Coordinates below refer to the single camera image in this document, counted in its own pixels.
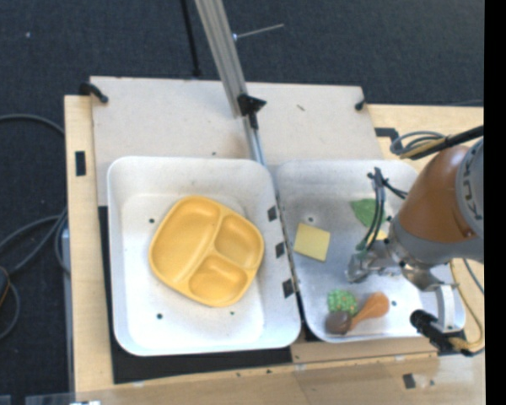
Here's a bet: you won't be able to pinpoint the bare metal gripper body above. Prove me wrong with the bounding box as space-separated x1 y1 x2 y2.
357 241 444 292

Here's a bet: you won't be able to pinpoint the orange drumstick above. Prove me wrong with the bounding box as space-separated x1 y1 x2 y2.
348 291 390 329

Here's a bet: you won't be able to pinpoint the green grapes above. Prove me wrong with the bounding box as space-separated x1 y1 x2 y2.
326 289 359 317

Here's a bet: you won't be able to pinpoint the yellow flat square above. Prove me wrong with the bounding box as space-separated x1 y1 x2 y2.
293 222 332 263

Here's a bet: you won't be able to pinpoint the green leaf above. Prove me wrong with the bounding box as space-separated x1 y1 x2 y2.
348 197 391 230

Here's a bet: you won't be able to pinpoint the brown round lump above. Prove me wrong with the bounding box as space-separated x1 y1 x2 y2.
325 310 353 337

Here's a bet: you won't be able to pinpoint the white plastic tray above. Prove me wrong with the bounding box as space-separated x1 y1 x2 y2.
105 154 303 358
273 159 467 345

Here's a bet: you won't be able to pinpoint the yellow divided plate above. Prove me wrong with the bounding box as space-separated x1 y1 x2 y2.
148 195 266 309

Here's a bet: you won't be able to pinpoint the pale flat board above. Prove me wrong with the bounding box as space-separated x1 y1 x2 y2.
88 75 439 365

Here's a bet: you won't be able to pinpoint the black cylinder on white bracket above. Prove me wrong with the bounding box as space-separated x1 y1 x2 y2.
409 283 467 354

